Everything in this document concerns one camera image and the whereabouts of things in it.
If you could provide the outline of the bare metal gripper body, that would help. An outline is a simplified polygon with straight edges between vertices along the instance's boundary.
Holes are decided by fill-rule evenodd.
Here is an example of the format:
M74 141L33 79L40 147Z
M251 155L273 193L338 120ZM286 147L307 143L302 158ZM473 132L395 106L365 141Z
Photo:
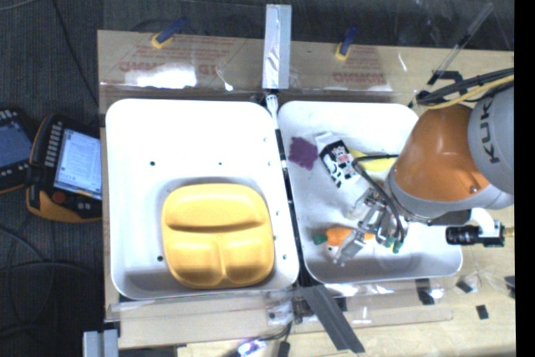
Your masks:
M358 226L377 243L404 243L407 223L400 209L381 188L370 186L353 205Z

